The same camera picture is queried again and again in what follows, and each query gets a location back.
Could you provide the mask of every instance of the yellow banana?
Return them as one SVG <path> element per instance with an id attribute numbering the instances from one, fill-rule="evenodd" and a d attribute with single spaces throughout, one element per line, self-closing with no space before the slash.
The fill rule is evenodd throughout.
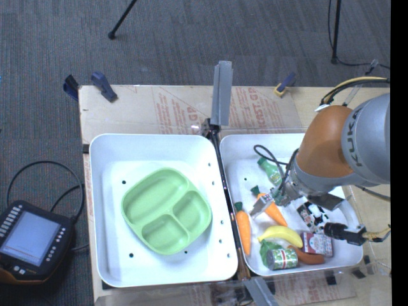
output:
<path id="1" fill-rule="evenodd" d="M 258 237 L 259 242 L 266 238 L 281 238 L 298 248 L 303 247 L 303 240 L 293 229 L 285 226 L 270 226 Z"/>

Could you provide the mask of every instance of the can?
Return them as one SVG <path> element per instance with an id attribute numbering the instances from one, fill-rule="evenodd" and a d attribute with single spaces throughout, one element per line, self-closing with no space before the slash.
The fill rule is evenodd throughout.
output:
<path id="1" fill-rule="evenodd" d="M 298 266 L 298 255 L 293 248 L 270 249 L 266 252 L 266 262 L 270 270 L 295 268 Z"/>

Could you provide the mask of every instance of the table surface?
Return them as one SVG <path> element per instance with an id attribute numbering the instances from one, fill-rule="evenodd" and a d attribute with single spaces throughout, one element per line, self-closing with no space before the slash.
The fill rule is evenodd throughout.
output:
<path id="1" fill-rule="evenodd" d="M 212 86 L 162 86 L 162 85 L 112 85 L 118 100 L 108 102 L 95 86 L 81 86 L 78 90 L 80 125 L 84 150 L 94 137 L 102 133 L 178 133 L 194 134 L 210 117 Z M 320 99 L 331 90 L 327 87 L 289 87 L 279 98 L 273 87 L 233 87 L 229 126 L 224 130 L 247 128 L 248 133 L 268 133 L 272 128 L 298 128 L 303 131 L 316 113 Z M 389 92 L 389 88 L 361 88 L 350 108 Z M 349 92 L 336 96 L 334 105 L 341 104 Z M 140 289 L 102 289 L 102 281 L 96 265 L 94 218 L 92 213 L 92 182 L 89 155 L 84 153 L 87 215 L 89 222 L 90 254 L 94 300 L 100 305 L 162 305 L 163 300 L 174 298 L 175 302 L 190 305 L 211 305 L 208 286 L 179 287 L 180 292 L 167 295 L 167 287 L 151 287 L 145 290 L 153 295 L 147 298 L 139 295 Z M 391 224 L 390 203 L 372 197 L 359 189 L 351 189 L 355 209 L 368 231 L 381 231 Z M 390 185 L 372 188 L 381 194 L 390 195 Z M 336 287 L 315 287 L 310 290 L 299 288 L 297 296 L 283 292 L 275 294 L 279 305 L 391 305 L 391 236 L 382 243 L 365 243 L 364 255 L 371 263 L 366 268 L 359 266 L 363 278 L 351 275 L 350 271 L 341 276 Z M 157 290 L 160 298 L 154 297 Z"/>

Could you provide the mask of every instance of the device screen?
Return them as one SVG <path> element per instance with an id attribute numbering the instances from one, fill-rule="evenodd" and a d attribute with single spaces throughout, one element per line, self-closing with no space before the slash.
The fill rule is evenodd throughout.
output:
<path id="1" fill-rule="evenodd" d="M 0 252 L 40 266 L 60 224 L 24 211 L 10 232 Z"/>

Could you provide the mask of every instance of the black pole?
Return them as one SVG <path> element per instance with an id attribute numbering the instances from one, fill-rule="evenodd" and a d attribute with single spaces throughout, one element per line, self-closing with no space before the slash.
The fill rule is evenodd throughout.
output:
<path id="1" fill-rule="evenodd" d="M 336 7 L 336 21 L 334 27 L 334 41 L 333 41 L 333 53 L 331 55 L 331 63 L 337 63 L 337 38 L 339 36 L 339 22 L 340 22 L 340 9 L 342 5 L 342 0 L 337 0 L 337 7 Z"/>
<path id="2" fill-rule="evenodd" d="M 117 22 L 116 26 L 114 27 L 114 29 L 112 29 L 111 32 L 108 33 L 108 37 L 113 40 L 115 38 L 115 33 L 117 31 L 117 29 L 119 28 L 119 26 L 121 25 L 121 23 L 125 20 L 126 16 L 128 15 L 129 11 L 131 11 L 133 5 L 136 3 L 137 0 L 132 0 L 130 2 L 130 5 L 128 6 L 128 8 L 125 10 L 124 14 L 121 16 L 121 18 L 119 19 L 119 21 Z"/>

